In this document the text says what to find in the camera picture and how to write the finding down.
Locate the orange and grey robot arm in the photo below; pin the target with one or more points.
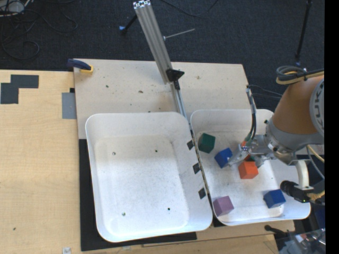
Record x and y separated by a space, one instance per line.
294 115

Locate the white plastic tray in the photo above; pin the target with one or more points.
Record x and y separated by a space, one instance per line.
246 194
140 179

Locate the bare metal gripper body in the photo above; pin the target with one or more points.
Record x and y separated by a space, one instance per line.
258 148

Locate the green cube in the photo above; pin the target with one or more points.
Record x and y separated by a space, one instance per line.
206 143

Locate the purple cube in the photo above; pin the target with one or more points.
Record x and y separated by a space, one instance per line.
223 206

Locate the pale wood board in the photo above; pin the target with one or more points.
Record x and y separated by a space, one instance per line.
127 89

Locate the blue cube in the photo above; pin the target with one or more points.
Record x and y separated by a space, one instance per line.
223 157
274 198

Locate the black cylinder on white bracket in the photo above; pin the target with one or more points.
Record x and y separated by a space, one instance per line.
298 190

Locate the orange cube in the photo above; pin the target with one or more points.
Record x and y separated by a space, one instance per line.
248 170

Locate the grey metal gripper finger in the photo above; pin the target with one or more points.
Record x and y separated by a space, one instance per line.
259 163
237 157

